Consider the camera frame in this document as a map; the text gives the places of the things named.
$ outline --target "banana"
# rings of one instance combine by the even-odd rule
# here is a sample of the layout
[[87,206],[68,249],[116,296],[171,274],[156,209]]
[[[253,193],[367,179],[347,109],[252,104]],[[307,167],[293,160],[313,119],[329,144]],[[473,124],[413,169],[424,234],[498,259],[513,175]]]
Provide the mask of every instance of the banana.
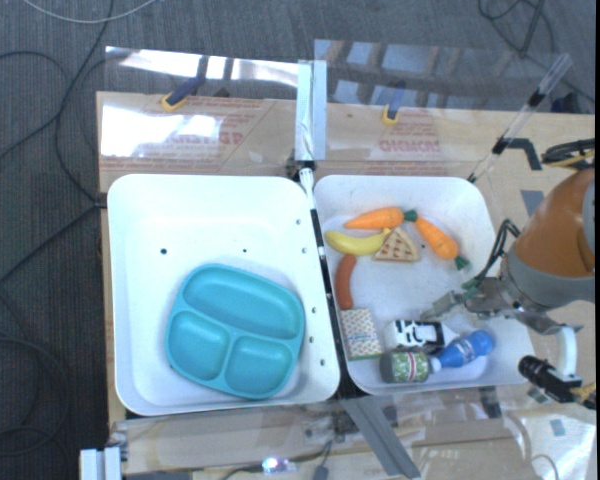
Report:
[[339,231],[326,231],[324,238],[331,247],[342,254],[364,256],[377,252],[390,232],[389,228],[384,228],[382,232],[375,235],[357,237]]

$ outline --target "carrot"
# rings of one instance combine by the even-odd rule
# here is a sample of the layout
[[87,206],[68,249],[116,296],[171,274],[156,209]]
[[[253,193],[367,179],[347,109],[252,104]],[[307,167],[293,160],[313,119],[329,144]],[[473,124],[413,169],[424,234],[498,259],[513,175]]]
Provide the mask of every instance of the carrot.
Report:
[[336,270],[336,301],[340,309],[351,309],[353,297],[351,296],[351,273],[356,265],[356,257],[353,254],[345,254]]
[[400,208],[387,206],[370,212],[363,213],[344,223],[349,229],[383,229],[395,228],[404,220],[404,213]]
[[458,270],[469,262],[459,255],[458,243],[432,222],[423,219],[415,210],[404,214],[405,220],[413,222],[434,252],[443,259],[454,260]]

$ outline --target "white tray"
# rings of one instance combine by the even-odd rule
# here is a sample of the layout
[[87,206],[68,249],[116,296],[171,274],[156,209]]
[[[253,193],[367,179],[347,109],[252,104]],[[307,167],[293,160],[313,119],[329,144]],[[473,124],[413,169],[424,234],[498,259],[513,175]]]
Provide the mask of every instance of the white tray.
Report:
[[[108,195],[118,396],[141,415],[312,403],[340,371],[304,191],[285,178],[132,174]],[[267,400],[228,395],[169,367],[164,332],[180,284],[222,263],[295,292],[305,337],[285,388]]]
[[[461,291],[461,284],[482,270],[495,241],[482,194],[473,184],[459,178],[334,175],[318,181],[315,198],[323,233],[338,230],[363,236],[371,232],[345,229],[344,222],[384,206],[398,206],[405,211],[416,209],[457,239],[461,255],[471,262],[468,268],[458,271],[453,261],[438,258],[428,248],[421,249],[420,261],[410,264],[359,257],[351,277],[354,307],[369,308],[383,347],[382,335],[388,323],[418,319],[422,311],[448,291]],[[405,222],[402,227],[416,244],[424,244],[413,224]],[[342,254],[328,245],[326,254],[333,282]],[[476,325],[466,312],[455,314],[444,323],[458,334]],[[459,369],[443,369],[424,383],[384,382],[380,378],[379,359],[348,361],[347,367],[353,381],[375,395],[524,382],[517,365],[520,358],[533,354],[527,328],[516,320],[503,319],[493,319],[482,326],[495,340],[495,348],[488,357]]]

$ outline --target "blue bottle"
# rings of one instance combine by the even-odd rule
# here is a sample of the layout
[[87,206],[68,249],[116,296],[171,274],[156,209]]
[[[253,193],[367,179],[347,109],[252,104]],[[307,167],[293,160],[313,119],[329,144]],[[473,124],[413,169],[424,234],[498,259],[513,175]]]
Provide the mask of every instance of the blue bottle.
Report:
[[473,331],[464,338],[456,338],[437,356],[429,359],[432,372],[442,368],[459,368],[476,357],[486,356],[493,350],[493,338],[482,329]]

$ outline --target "green can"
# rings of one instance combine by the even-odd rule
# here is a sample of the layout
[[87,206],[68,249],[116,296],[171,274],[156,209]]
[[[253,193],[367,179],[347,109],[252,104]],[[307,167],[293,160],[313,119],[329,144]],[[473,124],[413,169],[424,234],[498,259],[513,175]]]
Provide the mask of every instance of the green can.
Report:
[[424,382],[429,377],[429,368],[424,352],[394,350],[380,356],[380,376],[385,382]]

